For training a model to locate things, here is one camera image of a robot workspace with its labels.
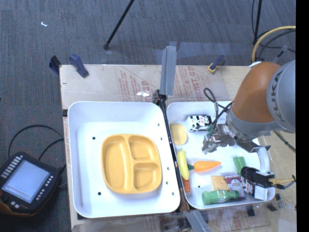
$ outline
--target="banana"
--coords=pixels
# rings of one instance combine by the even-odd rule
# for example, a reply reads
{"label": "banana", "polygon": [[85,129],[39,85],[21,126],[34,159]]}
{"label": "banana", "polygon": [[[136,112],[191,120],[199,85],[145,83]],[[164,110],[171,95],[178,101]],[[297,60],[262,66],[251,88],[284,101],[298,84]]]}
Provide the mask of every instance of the banana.
{"label": "banana", "polygon": [[189,169],[187,164],[187,158],[185,155],[185,150],[178,151],[177,153],[178,166],[181,176],[185,179],[189,179]]}

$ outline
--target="device screen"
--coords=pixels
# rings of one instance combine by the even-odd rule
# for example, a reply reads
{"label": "device screen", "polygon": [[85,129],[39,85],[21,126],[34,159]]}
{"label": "device screen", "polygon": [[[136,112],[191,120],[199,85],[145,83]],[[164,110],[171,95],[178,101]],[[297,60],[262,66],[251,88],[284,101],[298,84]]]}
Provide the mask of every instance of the device screen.
{"label": "device screen", "polygon": [[31,203],[49,172],[24,160],[2,187],[2,190]]}

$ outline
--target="green bottle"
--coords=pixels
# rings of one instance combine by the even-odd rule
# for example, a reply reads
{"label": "green bottle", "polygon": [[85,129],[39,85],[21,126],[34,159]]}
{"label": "green bottle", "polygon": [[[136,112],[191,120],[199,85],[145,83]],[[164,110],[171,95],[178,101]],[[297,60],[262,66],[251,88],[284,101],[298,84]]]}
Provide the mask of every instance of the green bottle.
{"label": "green bottle", "polygon": [[216,191],[205,191],[202,193],[202,201],[204,204],[211,203],[225,203],[230,199],[238,199],[238,191],[226,191],[226,190],[216,190]]}

